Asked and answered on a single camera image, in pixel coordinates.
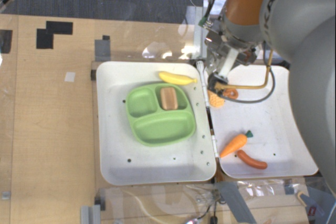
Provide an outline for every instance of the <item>table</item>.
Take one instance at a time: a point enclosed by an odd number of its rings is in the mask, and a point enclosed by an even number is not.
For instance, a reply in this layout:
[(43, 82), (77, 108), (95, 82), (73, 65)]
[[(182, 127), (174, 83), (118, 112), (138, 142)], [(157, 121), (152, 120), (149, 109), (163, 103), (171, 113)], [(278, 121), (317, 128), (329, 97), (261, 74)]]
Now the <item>table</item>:
[[(73, 34), (54, 35), (54, 49), (36, 49), (36, 29), (45, 29), (47, 20), (73, 22)], [(109, 187), (99, 182), (95, 165), (90, 78), (95, 40), (110, 36), (112, 60), (140, 59), (152, 44), (170, 50), (173, 61), (181, 49), (188, 53), (194, 26), (0, 15), (0, 29), (13, 31), (11, 52), (2, 55), (0, 67), (0, 102), (6, 101), (0, 110), (0, 119), (6, 119), (0, 121), (5, 127), (0, 130), (0, 191), (11, 191), (10, 199), (0, 200), (0, 223), (79, 223), (80, 207), (92, 206), (97, 187)], [(65, 81), (68, 72), (75, 73), (74, 82)], [(180, 186), (167, 188), (171, 202), (178, 200)], [(278, 214), (277, 206), (252, 212), (276, 213), (276, 223), (308, 223), (304, 207), (285, 206), (284, 198), (285, 214)], [(138, 213), (130, 211), (133, 217), (125, 223), (139, 223)], [(217, 215), (235, 223), (225, 206)], [(106, 216), (102, 223), (113, 221)]]

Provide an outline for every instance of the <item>carrot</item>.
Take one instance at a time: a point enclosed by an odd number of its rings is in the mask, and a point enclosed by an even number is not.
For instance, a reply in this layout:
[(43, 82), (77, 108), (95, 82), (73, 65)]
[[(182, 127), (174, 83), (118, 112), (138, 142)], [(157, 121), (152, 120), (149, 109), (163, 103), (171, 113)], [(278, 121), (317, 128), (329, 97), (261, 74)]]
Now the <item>carrot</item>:
[(248, 137), (253, 137), (251, 131), (248, 131), (246, 134), (238, 134), (235, 136), (221, 152), (221, 158), (243, 147), (247, 143)]

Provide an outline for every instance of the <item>toy banana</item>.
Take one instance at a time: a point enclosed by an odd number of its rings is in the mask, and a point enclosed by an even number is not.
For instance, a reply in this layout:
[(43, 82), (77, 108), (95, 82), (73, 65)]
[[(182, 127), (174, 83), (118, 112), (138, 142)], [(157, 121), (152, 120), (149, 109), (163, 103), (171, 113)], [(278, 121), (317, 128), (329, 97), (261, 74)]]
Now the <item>toy banana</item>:
[(175, 84), (175, 85), (187, 85), (192, 82), (197, 82), (197, 79), (192, 79), (184, 75), (172, 74), (169, 72), (159, 72), (159, 77), (164, 82)]

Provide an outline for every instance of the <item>green divided plate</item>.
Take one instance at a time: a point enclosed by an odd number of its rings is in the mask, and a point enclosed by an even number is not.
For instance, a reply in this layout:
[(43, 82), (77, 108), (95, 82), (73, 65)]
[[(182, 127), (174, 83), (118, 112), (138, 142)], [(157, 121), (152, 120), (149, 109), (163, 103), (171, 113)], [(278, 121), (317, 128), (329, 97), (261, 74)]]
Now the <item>green divided plate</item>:
[[(160, 89), (173, 87), (177, 110), (163, 110)], [(162, 146), (184, 140), (196, 130), (189, 100), (183, 90), (169, 83), (149, 84), (132, 90), (126, 98), (127, 116), (136, 139), (147, 146)]]

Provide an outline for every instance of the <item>white plastic tray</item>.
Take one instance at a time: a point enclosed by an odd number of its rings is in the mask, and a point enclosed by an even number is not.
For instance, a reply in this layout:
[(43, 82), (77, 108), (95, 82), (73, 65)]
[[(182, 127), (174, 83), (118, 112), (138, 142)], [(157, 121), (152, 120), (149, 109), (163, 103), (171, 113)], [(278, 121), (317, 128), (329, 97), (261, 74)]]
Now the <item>white plastic tray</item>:
[[(264, 66), (239, 66), (229, 73), (230, 84), (260, 85), (265, 78)], [(212, 108), (217, 148), (224, 146), (237, 134), (251, 130), (242, 148), (251, 157), (268, 163), (259, 170), (243, 163), (235, 154), (220, 160), (223, 171), (233, 178), (265, 178), (303, 176), (318, 170), (296, 127), (288, 97), (288, 70), (272, 67), (276, 88), (269, 99), (257, 104), (237, 104), (226, 101), (220, 109)], [(271, 89), (271, 78), (261, 90), (238, 90), (239, 99), (256, 100)]]
[[(132, 134), (125, 104), (128, 93), (139, 86), (162, 82), (159, 71), (197, 78), (182, 86), (196, 119), (188, 139), (167, 146), (148, 147)], [(216, 171), (199, 73), (183, 63), (105, 62), (97, 70), (101, 173), (113, 185), (196, 182)]]

